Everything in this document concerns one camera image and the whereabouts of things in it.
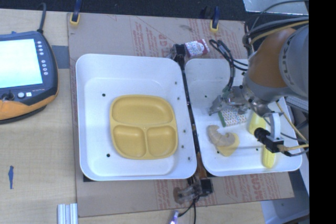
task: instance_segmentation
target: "white tray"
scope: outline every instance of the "white tray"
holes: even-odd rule
[[[262,164],[262,144],[248,132],[248,124],[251,112],[247,114],[247,122],[235,126],[222,127],[217,113],[208,115],[207,109],[211,107],[214,99],[222,93],[222,89],[229,80],[229,65],[226,60],[221,59],[192,59],[185,67],[188,90],[190,94],[192,111],[195,118],[195,125],[200,143],[200,151],[204,167],[215,176],[231,176],[243,174],[260,174],[271,172],[287,172],[296,170],[301,166],[302,156],[288,157],[277,153],[272,168],[265,168]],[[236,70],[234,86],[241,85],[243,76],[241,71]],[[280,105],[288,115],[283,98]],[[274,111],[279,111],[275,103],[269,106]],[[285,117],[280,117],[281,131],[291,137],[296,137],[293,129]],[[207,136],[209,125],[218,125],[220,133],[234,132],[238,134],[240,144],[234,153],[225,157],[215,149]],[[286,146],[296,146],[297,141],[290,138],[285,139]]]
[[[196,154],[179,65],[167,58],[86,54],[76,63],[80,167],[90,179],[184,179],[196,171]],[[121,95],[147,94],[172,106],[178,146],[163,159],[124,158],[113,146],[109,110]]]

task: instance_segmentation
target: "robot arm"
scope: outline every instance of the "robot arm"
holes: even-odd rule
[[[283,144],[279,113],[272,111],[268,104],[287,96],[308,99],[308,47],[308,25],[298,30],[286,28],[267,36],[249,57],[242,85],[219,96],[209,114],[225,106],[236,106],[240,113],[252,109],[257,115],[269,118],[270,133],[257,129],[255,137],[271,152],[278,152],[277,145]]]

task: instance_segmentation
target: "yellow plate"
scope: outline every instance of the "yellow plate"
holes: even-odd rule
[[[130,159],[159,159],[177,149],[174,110],[163,98],[123,95],[110,107],[110,130],[117,152]]]

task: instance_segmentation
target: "cardboard sheet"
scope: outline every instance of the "cardboard sheet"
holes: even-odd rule
[[[219,30],[214,34],[207,19],[81,14],[79,24],[73,26],[69,18],[70,14],[67,19],[79,217],[188,207],[188,203],[180,205],[173,197],[174,188],[187,187],[187,180],[93,182],[84,177],[79,165],[75,64],[80,56],[88,53],[165,57],[174,44],[200,39],[206,42],[220,39],[231,49],[234,58],[244,59],[247,58],[241,44],[244,24],[219,21]],[[221,58],[211,46],[209,50],[202,58]],[[211,179],[214,192],[201,198],[197,206],[293,197],[287,172]]]

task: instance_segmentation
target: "table surface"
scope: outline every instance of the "table surface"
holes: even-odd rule
[[[0,34],[36,30],[41,11],[0,9]],[[47,12],[44,35],[68,46],[66,12]],[[0,125],[0,223],[57,223],[57,205],[76,203],[69,69],[59,69],[59,94],[40,113]],[[8,172],[13,167],[13,188]],[[171,210],[79,218],[78,223],[167,224]],[[197,207],[196,223],[265,223],[260,202]],[[190,210],[178,224],[193,223]]]

